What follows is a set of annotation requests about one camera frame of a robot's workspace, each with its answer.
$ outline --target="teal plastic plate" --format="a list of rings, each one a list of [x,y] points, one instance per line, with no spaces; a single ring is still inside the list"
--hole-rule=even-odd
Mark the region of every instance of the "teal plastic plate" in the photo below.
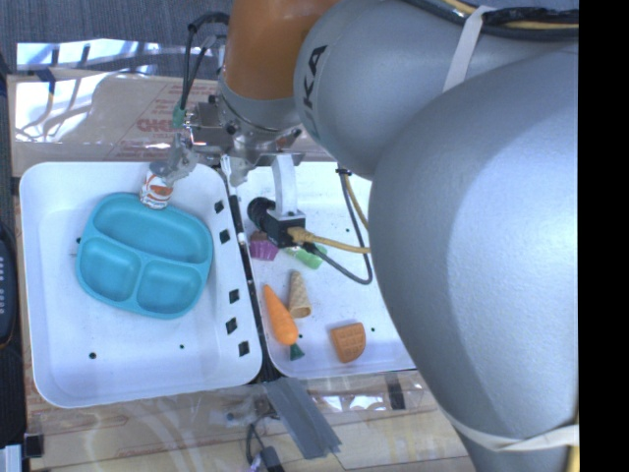
[[[137,195],[107,196],[92,211],[77,253],[77,277],[92,297],[161,319],[197,303],[212,262],[207,226],[174,206],[151,209]]]

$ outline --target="white tray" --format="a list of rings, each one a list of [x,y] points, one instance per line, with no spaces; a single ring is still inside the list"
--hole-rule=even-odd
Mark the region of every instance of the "white tray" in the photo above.
[[[207,285],[186,315],[160,320],[134,314],[93,299],[79,285],[77,238],[89,214],[108,194],[137,192],[146,171],[147,163],[48,162],[22,178],[33,376],[54,405],[83,407],[246,384],[261,366],[227,193],[206,166],[177,182],[172,197],[173,206],[207,224],[215,250]],[[219,202],[224,208],[217,212]],[[224,230],[230,239],[221,243]],[[236,328],[228,333],[230,321]]]
[[[335,169],[336,164],[330,162],[302,162],[296,167],[299,209],[306,214],[308,230],[326,238],[358,245]],[[353,176],[351,181],[367,214],[371,182],[357,176]],[[238,188],[243,223],[248,234],[256,228],[247,217],[247,205],[258,196],[274,200],[274,195],[273,176],[268,167],[251,172],[248,182]],[[357,276],[367,275],[362,256],[334,248],[329,248],[327,254]],[[289,348],[273,337],[262,292],[262,286],[268,283],[287,304],[293,270],[298,270],[304,277],[313,303],[313,313],[296,320],[302,336],[298,344],[306,356],[295,361],[289,358]],[[375,278],[372,284],[361,285],[327,263],[318,269],[311,269],[282,251],[273,262],[253,260],[253,271],[270,358],[285,376],[316,379],[415,369],[389,317]],[[329,331],[354,322],[363,323],[367,346],[357,360],[343,364],[336,356]]]

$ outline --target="white zip tie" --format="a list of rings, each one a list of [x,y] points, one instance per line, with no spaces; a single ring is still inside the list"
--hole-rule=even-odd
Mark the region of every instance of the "white zip tie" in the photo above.
[[[476,11],[474,11],[468,19],[465,21],[461,36],[459,37],[459,43],[456,46],[454,55],[452,56],[452,63],[450,63],[450,70],[445,78],[445,85],[443,86],[443,92],[454,88],[465,81],[465,77],[468,74],[468,67],[470,61],[472,61],[472,55],[476,48],[476,43],[479,40],[481,34],[481,28],[483,27],[483,14],[488,11],[494,11],[493,7],[487,7],[482,5]]]
[[[553,429],[528,439],[511,439],[474,430],[460,421],[455,420],[452,416],[445,412],[442,407],[440,407],[440,409],[443,415],[456,430],[467,437],[470,441],[473,441],[490,451],[539,451],[543,449],[552,449],[554,447],[562,447],[563,445],[579,445],[578,423]]]

